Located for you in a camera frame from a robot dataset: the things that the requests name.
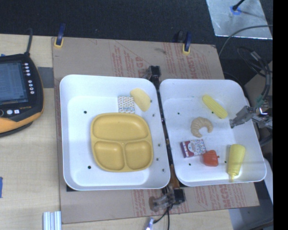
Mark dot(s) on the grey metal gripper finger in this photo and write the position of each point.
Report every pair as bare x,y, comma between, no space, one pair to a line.
237,122
245,111

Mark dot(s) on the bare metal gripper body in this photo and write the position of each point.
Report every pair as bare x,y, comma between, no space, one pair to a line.
264,121

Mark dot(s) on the white plastic tray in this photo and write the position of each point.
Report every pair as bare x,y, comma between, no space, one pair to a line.
230,135
79,133

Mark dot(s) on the yellow corn cob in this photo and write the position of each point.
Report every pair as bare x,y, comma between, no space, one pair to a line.
214,106

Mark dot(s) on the yellow squeeze bottle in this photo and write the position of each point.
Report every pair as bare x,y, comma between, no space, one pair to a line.
236,158

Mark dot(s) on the beige croissant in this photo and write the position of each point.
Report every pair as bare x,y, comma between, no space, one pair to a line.
198,126

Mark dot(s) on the orange bell pepper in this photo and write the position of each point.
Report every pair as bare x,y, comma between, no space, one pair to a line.
210,159

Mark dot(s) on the maroon and white patterned carton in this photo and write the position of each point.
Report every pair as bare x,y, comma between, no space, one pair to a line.
193,148

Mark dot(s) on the thin black and white rod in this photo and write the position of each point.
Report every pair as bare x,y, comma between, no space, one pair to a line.
163,123

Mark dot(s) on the pale yellow oval toy food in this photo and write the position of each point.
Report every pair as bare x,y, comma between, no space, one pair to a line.
141,99

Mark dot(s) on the white patterned packet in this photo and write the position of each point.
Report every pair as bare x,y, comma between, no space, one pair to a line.
126,103

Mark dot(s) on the yellow divided plate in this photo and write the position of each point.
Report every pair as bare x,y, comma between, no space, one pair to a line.
121,128

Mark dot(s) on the brown cardboard board red print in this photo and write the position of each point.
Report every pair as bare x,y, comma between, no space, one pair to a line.
91,56

